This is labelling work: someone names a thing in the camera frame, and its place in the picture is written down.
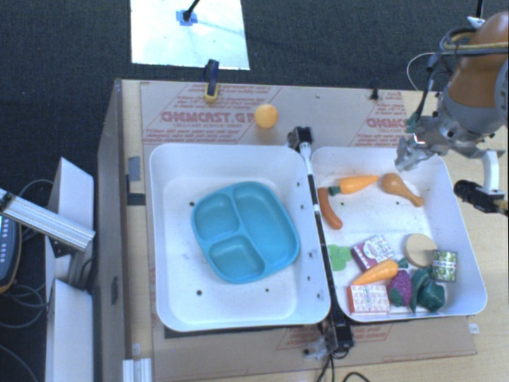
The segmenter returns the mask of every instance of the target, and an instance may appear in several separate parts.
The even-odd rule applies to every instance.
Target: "small box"
[[[394,251],[383,236],[372,236],[352,248],[352,256],[362,271],[394,257]]]
[[[390,311],[387,288],[384,285],[368,284],[347,288],[351,313],[388,313]]]

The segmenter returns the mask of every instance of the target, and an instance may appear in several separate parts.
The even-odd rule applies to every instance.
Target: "black carpet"
[[[406,65],[466,25],[477,0],[241,0],[250,71],[220,81],[411,89]],[[484,17],[509,0],[484,0]],[[424,61],[413,66],[424,84]],[[130,0],[0,0],[0,188],[13,193],[53,179],[60,157],[94,175],[114,78],[199,80],[198,68],[130,62]],[[49,187],[29,199],[44,204]],[[17,280],[44,282],[42,238],[24,246]],[[0,322],[25,313],[0,297]],[[23,330],[0,327],[12,349],[44,379],[44,316]],[[29,380],[0,349],[0,380]]]

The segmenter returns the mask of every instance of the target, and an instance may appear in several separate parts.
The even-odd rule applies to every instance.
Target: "divided blue dish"
[[[192,230],[208,262],[230,283],[249,283],[290,265],[300,250],[292,220],[266,185],[247,181],[199,200]]]

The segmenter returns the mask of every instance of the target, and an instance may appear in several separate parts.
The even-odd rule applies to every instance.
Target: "green can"
[[[455,282],[458,254],[454,251],[433,251],[432,279]]]

